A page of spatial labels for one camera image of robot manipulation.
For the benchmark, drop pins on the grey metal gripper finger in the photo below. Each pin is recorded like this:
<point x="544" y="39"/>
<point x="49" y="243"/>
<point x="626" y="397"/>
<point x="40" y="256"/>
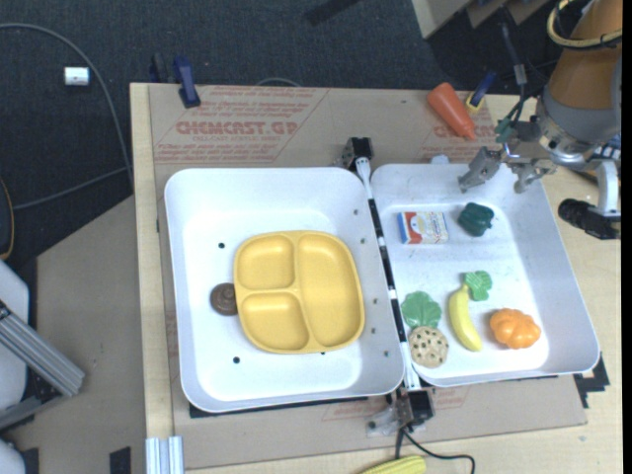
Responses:
<point x="527" y="176"/>
<point x="476" y="170"/>

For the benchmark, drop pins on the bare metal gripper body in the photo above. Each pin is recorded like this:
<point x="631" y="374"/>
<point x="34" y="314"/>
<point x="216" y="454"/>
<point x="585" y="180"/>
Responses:
<point x="568" y="152"/>

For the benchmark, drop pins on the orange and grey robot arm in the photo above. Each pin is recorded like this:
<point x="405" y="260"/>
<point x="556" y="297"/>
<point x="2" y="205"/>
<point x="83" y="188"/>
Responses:
<point x="582" y="77"/>

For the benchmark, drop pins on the dark green bell pepper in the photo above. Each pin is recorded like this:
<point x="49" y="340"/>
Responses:
<point x="475" y="219"/>

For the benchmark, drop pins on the orange carrot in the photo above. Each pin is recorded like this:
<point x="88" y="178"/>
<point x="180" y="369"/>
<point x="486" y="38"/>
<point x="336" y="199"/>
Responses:
<point x="449" y="107"/>

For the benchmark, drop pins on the white red blue carton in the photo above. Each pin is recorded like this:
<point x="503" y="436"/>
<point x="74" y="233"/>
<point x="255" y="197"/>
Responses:
<point x="422" y="227"/>

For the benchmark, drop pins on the white plastic tray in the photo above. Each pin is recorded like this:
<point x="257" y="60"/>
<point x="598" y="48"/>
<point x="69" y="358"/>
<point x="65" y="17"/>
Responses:
<point x="207" y="363"/>
<point x="533" y="264"/>

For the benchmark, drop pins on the green broccoli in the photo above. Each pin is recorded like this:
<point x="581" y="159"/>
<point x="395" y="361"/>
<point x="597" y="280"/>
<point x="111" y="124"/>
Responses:
<point x="478" y="283"/>

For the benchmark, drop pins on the thin black and white rod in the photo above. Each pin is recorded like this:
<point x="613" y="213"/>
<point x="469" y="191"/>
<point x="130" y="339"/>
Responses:
<point x="381" y="237"/>

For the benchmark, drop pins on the yellow banana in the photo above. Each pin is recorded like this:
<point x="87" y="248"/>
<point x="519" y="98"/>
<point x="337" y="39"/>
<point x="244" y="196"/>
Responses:
<point x="461" y="319"/>

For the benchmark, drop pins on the green lettuce leaf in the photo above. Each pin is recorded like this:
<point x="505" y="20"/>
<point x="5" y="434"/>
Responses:
<point x="419" y="309"/>

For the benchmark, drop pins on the orange pumpkin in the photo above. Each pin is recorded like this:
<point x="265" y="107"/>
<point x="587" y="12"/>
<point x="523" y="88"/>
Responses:
<point x="516" y="329"/>

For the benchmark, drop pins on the beige chocolate chip biscuit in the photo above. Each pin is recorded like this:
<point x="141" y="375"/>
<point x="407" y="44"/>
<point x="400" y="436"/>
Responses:
<point x="428" y="347"/>

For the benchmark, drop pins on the yellow divided plate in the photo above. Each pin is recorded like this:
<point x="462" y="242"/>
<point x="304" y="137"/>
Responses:
<point x="316" y="284"/>

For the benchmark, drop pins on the brown cardboard board red print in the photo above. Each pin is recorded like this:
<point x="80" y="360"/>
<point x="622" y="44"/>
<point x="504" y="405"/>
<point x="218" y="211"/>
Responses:
<point x="237" y="131"/>

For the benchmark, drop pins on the brown chocolate swirl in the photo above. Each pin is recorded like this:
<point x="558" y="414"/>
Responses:
<point x="223" y="300"/>

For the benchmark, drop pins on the yellow corn cob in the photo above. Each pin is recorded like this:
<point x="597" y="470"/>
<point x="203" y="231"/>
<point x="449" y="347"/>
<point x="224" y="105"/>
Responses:
<point x="400" y="464"/>

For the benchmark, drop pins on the black cylinder on white bracket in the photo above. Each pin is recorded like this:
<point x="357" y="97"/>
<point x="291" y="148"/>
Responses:
<point x="590" y="219"/>

